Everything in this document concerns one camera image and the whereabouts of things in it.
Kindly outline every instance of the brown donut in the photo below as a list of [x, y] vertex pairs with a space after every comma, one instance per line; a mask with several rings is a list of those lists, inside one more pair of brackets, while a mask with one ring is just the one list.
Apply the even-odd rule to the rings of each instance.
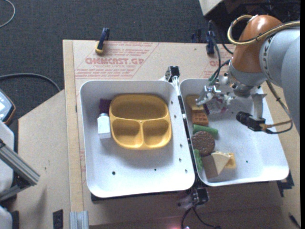
[[215, 148], [215, 139], [212, 134], [199, 131], [192, 136], [193, 148], [198, 149], [201, 156], [210, 155]]

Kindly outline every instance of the wooden edge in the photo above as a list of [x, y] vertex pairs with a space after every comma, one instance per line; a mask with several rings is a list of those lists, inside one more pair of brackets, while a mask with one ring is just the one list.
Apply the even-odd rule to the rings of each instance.
[[73, 41], [63, 40], [62, 45], [63, 45], [63, 67], [64, 67], [64, 78], [65, 78], [71, 211], [80, 212], [84, 210], [84, 204], [83, 204], [82, 182], [81, 182], [81, 160], [80, 160], [78, 120], [77, 120], [77, 112], [76, 112]]

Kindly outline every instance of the purple object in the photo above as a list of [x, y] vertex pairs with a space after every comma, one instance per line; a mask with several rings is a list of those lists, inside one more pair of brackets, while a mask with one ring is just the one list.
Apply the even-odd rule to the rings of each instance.
[[100, 105], [99, 105], [100, 114], [106, 113], [109, 115], [110, 103], [111, 100], [109, 99], [102, 99], [102, 98], [100, 99]]

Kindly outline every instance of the white bottle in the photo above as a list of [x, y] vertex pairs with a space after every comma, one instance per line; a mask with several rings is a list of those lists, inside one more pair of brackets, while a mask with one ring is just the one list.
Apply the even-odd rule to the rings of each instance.
[[100, 139], [111, 138], [110, 118], [106, 113], [102, 113], [97, 118], [97, 127]]

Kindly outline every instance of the yellow plate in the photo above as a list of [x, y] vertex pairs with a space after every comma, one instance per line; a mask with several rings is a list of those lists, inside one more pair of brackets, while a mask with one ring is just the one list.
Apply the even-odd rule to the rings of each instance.
[[112, 136], [124, 148], [160, 148], [171, 140], [168, 107], [156, 95], [118, 95], [111, 101], [109, 117]]

